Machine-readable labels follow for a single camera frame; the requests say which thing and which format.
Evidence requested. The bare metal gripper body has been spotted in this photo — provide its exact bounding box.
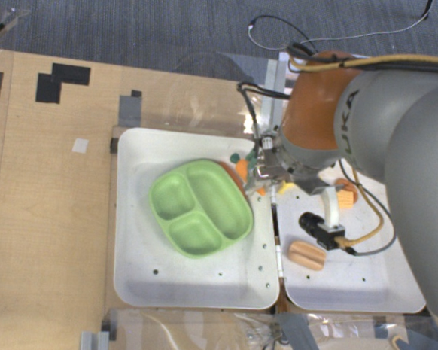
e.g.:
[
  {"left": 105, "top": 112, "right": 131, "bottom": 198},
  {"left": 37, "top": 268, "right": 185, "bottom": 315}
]
[{"left": 251, "top": 145, "right": 302, "bottom": 186}]

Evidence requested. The brown sausage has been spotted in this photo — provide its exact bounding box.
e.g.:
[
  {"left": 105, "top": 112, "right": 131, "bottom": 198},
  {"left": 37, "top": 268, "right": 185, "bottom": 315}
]
[{"left": 213, "top": 160, "right": 251, "bottom": 197}]

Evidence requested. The orange carrot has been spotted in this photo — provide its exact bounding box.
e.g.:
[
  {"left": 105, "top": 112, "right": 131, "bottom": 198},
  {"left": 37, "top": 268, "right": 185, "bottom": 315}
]
[{"left": 226, "top": 151, "right": 270, "bottom": 198}]

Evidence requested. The yellow banana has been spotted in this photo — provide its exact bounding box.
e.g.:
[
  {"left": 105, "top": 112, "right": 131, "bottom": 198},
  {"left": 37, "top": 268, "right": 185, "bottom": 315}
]
[{"left": 276, "top": 180, "right": 296, "bottom": 196}]

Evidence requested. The green divided plate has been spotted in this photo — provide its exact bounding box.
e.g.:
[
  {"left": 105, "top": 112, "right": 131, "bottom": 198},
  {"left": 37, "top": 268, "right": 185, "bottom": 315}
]
[{"left": 143, "top": 154, "right": 260, "bottom": 265}]

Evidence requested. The thin black and white rod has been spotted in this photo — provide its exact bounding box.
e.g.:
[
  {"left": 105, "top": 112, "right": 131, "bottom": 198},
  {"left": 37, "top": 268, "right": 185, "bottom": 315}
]
[{"left": 265, "top": 189, "right": 291, "bottom": 279}]

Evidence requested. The yellow and orange block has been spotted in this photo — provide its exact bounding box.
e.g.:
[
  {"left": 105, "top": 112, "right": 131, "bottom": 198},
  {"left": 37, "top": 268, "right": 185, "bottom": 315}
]
[{"left": 336, "top": 190, "right": 356, "bottom": 212}]

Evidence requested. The tan bread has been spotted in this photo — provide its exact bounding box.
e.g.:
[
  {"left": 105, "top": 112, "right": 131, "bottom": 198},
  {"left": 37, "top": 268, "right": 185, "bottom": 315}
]
[{"left": 286, "top": 239, "right": 329, "bottom": 272}]

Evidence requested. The white plastic tray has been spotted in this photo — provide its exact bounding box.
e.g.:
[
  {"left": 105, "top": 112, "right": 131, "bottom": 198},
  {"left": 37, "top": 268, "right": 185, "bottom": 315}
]
[
  {"left": 104, "top": 125, "right": 293, "bottom": 320},
  {"left": 263, "top": 162, "right": 438, "bottom": 322}
]

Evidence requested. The pale wood board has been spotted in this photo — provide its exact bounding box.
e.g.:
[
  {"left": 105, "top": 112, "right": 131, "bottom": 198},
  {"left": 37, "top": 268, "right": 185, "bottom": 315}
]
[{"left": 0, "top": 49, "right": 438, "bottom": 350}]

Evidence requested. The black cylinder on white bracket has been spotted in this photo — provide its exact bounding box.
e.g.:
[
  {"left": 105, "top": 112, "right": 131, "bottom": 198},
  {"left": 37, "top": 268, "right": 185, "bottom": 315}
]
[{"left": 297, "top": 179, "right": 351, "bottom": 253}]

